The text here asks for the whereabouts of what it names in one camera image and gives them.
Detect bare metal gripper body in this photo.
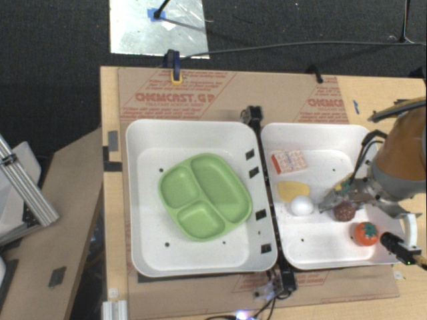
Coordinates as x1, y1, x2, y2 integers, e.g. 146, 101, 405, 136
344, 177, 410, 218

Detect brown bumpy ball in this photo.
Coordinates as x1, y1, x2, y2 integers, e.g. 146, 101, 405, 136
333, 201, 356, 223

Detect white egg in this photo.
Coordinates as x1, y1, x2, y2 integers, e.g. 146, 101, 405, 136
290, 195, 315, 217

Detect orange tomato with green top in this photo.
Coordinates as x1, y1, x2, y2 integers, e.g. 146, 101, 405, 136
353, 221, 380, 247

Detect white plastic tray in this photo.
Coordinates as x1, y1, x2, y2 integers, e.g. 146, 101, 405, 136
260, 122, 406, 271
125, 118, 278, 278

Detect orange and white carton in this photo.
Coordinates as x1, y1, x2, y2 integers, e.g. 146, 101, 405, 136
270, 149, 308, 175

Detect thin black rod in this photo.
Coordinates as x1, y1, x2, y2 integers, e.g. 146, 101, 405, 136
252, 118, 288, 273

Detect green divided plate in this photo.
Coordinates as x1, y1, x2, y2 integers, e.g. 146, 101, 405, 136
157, 153, 254, 243

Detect brown cardboard board red print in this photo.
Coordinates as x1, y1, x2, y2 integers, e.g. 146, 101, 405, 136
117, 67, 400, 320

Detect black cylinder on white bracket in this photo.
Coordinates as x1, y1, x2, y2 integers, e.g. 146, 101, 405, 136
380, 211, 422, 266

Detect black block with thin wires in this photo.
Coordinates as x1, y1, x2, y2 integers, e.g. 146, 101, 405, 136
241, 105, 264, 125
278, 268, 297, 293

